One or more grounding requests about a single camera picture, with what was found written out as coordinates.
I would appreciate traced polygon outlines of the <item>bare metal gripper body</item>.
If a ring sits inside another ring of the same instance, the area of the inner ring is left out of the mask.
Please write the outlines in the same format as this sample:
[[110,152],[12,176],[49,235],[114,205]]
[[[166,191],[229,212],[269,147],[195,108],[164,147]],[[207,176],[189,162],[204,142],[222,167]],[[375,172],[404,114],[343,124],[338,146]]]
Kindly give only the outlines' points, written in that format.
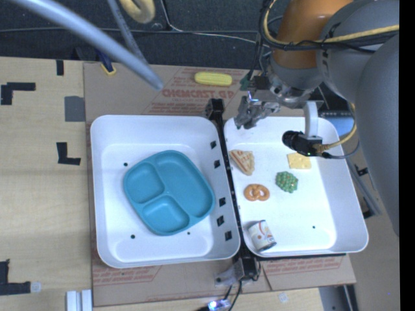
[[266,109],[278,109],[280,106],[300,108],[313,91],[313,88],[288,86],[277,76],[259,75],[250,81],[250,103]]

